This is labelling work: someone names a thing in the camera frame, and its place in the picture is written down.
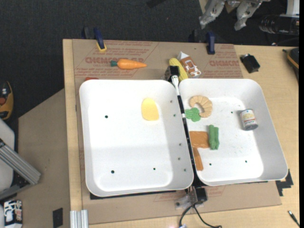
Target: canned food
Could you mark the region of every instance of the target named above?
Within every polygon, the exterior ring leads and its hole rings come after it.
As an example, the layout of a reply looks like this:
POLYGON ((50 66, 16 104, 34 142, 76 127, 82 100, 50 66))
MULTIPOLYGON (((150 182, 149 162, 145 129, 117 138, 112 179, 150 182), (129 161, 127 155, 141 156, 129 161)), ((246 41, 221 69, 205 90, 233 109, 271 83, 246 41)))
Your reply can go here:
POLYGON ((257 128, 256 117, 252 109, 246 109, 240 113, 244 130, 253 130, 257 128))

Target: black wire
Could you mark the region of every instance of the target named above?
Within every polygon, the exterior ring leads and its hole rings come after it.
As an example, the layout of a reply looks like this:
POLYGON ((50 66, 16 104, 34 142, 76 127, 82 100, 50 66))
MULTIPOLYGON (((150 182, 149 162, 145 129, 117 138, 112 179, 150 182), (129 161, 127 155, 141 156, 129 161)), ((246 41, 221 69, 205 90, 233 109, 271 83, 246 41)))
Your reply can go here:
POLYGON ((182 213, 181 216, 180 216, 179 227, 182 226, 181 221, 182 221, 182 218, 185 216, 185 214, 186 214, 191 208, 194 208, 195 211, 196 211, 196 213, 198 214, 200 220, 201 220, 205 225, 207 225, 207 226, 209 226, 209 227, 211 227, 211 228, 222 228, 222 226, 212 226, 212 225, 206 223, 206 222, 202 219, 202 217, 200 216, 200 213, 198 212, 198 210, 196 209, 196 207, 195 207, 196 204, 197 204, 197 203, 195 203, 195 204, 189 206, 188 208, 186 208, 186 209, 183 211, 183 213, 182 213))

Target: cardboard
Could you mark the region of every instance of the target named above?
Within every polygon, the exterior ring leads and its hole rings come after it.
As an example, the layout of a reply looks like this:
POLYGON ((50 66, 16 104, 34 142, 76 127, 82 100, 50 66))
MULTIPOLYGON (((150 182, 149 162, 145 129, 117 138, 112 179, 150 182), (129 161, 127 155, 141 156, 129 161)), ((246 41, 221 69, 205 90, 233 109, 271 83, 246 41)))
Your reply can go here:
MULTIPOLYGON (((180 51, 191 56, 198 69, 202 72, 200 78, 242 78, 234 46, 216 44, 216 53, 208 55, 206 44, 203 43, 108 40, 105 41, 105 44, 107 45, 107 50, 101 53, 94 40, 73 39, 82 201, 83 209, 87 209, 89 213, 89 224, 180 215, 183 210, 175 209, 174 201, 185 196, 184 190, 106 199, 90 198, 85 182, 79 87, 86 77, 100 79, 161 79, 169 65, 169 59, 177 57, 180 51), (147 67, 132 70, 110 67, 110 61, 118 60, 119 58, 144 62, 147 67)), ((274 181, 216 187, 206 186, 205 189, 209 200, 199 208, 200 212, 281 204, 274 181)))

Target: toy carrot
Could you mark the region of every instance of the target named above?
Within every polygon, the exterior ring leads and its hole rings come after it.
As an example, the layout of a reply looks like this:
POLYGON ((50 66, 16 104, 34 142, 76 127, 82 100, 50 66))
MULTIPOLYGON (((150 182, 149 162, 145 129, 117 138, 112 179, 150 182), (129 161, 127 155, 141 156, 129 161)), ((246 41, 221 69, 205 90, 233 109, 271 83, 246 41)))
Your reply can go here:
POLYGON ((114 66, 119 66, 121 69, 134 69, 139 67, 146 67, 147 65, 145 63, 121 58, 118 60, 118 62, 111 61, 111 67, 114 66))

